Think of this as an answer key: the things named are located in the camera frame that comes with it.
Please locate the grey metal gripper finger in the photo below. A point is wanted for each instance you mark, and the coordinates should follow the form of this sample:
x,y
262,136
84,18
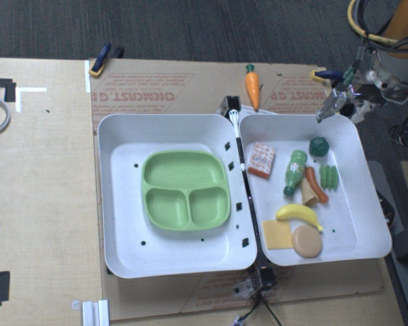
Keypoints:
x,y
332,104
362,111

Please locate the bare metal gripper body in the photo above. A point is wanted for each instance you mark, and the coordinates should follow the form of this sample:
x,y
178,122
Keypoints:
x,y
389,92

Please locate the green broccoli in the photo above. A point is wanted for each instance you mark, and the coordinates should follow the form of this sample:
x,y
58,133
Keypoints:
x,y
319,147

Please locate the green pea pods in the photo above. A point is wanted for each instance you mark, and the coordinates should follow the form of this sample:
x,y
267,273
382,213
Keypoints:
x,y
328,177

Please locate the green bottle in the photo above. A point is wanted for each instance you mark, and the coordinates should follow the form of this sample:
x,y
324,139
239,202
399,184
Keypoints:
x,y
295,172

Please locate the orange carrot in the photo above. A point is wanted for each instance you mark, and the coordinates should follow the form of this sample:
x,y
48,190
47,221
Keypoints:
x,y
253,87

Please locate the orange sausage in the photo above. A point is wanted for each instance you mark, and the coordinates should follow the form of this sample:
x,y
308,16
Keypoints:
x,y
321,191

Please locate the orange and white carton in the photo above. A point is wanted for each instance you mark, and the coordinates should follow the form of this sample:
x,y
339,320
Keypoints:
x,y
262,160

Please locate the beige cone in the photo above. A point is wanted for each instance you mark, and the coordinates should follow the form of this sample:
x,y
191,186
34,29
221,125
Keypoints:
x,y
308,197

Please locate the white plastic tray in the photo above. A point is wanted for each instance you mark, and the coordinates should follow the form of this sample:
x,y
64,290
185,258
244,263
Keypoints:
x,y
353,216
126,222

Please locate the yellow banana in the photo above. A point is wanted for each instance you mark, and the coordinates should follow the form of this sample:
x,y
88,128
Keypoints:
x,y
297,212

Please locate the thin black and white rod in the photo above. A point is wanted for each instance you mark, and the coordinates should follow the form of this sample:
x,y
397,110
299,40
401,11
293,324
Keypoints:
x,y
248,190

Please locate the brown cardboard board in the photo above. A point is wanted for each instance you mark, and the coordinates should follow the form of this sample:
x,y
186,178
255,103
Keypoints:
x,y
204,90

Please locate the beige round biscuit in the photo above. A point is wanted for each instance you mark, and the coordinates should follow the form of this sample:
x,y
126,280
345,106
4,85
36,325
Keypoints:
x,y
307,241

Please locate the yellow cheese slice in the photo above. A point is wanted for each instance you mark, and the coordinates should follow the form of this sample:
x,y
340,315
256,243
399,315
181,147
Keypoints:
x,y
276,235

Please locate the green divided plate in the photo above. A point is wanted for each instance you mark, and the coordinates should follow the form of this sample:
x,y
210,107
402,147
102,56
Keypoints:
x,y
183,168

